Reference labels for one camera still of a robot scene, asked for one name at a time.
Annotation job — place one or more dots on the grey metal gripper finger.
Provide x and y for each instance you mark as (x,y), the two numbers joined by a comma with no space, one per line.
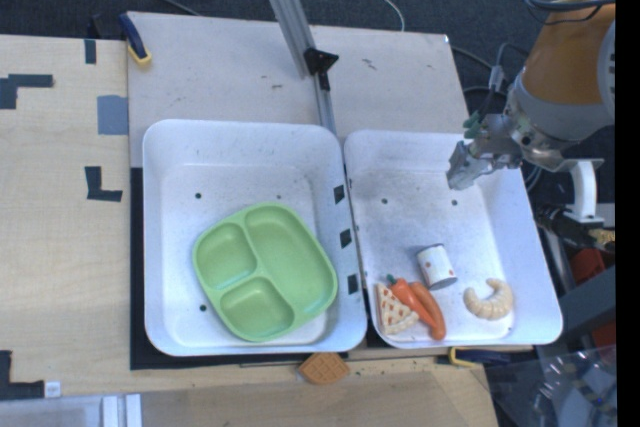
(484,166)
(460,167)

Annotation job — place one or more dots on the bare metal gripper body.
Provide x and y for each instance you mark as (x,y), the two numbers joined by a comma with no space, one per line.
(505,137)

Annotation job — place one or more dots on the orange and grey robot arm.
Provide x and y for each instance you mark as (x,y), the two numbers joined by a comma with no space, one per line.
(565,65)

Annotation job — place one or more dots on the white plastic tray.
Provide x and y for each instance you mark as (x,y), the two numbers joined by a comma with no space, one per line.
(175,235)
(425,215)

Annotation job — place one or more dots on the white can with red dots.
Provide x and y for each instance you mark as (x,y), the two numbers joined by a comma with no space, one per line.
(436,265)

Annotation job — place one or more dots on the orange carrot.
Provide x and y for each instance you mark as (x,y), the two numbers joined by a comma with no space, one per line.
(406,296)

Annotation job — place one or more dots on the cream croissant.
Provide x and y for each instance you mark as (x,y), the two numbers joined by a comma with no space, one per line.
(492,307)

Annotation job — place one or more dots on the orange-red sausage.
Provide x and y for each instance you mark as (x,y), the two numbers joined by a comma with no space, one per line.
(434,312)

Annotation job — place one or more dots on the pizza slice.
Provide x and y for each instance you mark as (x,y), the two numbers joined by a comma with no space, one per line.
(391,312)

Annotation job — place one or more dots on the green divided plate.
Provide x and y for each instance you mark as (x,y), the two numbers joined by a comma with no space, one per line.
(270,260)

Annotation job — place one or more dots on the brown waffle biscuit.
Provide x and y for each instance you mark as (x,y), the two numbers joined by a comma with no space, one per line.
(324,369)

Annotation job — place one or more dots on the black cylinder on white bracket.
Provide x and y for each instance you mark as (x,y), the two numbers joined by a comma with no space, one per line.
(582,195)

